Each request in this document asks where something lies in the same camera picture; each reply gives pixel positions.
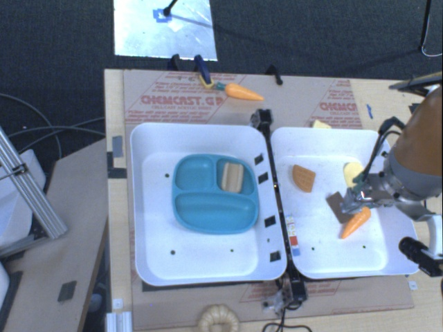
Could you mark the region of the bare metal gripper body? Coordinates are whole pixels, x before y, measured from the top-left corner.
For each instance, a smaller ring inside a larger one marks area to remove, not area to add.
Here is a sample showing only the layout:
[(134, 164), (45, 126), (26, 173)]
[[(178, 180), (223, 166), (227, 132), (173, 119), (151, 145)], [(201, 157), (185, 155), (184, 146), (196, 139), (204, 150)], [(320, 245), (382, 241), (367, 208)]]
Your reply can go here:
[(359, 193), (362, 203), (375, 207), (396, 207), (413, 221), (427, 221), (435, 213), (422, 203), (435, 196), (435, 177), (406, 172), (396, 175), (393, 172), (370, 174)]

